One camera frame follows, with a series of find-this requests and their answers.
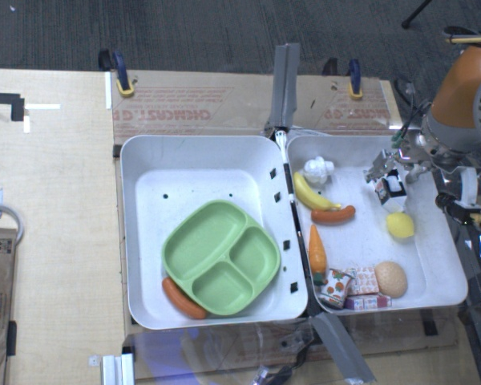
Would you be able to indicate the black stand leg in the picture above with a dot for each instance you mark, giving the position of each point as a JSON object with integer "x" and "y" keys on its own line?
{"x": 427, "y": 1}

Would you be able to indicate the pink and white box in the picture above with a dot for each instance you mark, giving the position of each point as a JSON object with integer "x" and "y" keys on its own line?
{"x": 366, "y": 302}

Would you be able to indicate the yellow banana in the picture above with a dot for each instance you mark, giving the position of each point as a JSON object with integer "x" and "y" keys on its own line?
{"x": 306, "y": 195}

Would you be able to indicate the yellow lemon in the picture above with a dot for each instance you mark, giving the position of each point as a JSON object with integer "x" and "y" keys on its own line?
{"x": 400, "y": 225}

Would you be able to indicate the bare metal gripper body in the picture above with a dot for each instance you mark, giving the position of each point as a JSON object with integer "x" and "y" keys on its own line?
{"x": 419, "y": 148}

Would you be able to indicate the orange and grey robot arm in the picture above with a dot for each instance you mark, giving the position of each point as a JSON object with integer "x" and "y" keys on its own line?
{"x": 459, "y": 90}

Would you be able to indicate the white cauliflower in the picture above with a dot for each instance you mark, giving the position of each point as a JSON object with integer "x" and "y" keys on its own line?
{"x": 317, "y": 171}

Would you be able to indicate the white carton with orange print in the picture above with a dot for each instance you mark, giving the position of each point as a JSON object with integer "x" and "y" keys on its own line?
{"x": 334, "y": 289}

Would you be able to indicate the black cylinder on white bracket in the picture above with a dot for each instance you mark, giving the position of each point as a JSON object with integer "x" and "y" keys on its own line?
{"x": 457, "y": 205}

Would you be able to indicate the tan bread roll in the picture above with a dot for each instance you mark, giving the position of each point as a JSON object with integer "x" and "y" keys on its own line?
{"x": 390, "y": 279}

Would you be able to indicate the brown cardboard board red print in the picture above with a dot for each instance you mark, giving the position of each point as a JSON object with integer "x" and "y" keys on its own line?
{"x": 224, "y": 106}

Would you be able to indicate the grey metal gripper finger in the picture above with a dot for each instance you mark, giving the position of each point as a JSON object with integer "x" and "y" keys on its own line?
{"x": 381, "y": 164}
{"x": 416, "y": 171}

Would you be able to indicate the white and black carton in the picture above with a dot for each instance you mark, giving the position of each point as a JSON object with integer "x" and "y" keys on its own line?
{"x": 393, "y": 197}

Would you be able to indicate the orange carrot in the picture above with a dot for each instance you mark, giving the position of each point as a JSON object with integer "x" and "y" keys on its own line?
{"x": 317, "y": 255}

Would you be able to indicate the green divided plate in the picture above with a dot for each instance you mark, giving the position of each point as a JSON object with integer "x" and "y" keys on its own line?
{"x": 208, "y": 243}

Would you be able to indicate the orange sausage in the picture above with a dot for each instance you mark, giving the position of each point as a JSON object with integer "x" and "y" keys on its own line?
{"x": 182, "y": 301}
{"x": 332, "y": 215}

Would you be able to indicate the orange and white packet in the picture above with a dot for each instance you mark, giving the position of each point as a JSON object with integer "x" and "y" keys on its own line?
{"x": 364, "y": 281}

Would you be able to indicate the white plastic tray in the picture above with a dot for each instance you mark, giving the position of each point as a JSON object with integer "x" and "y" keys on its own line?
{"x": 364, "y": 239}
{"x": 192, "y": 183}

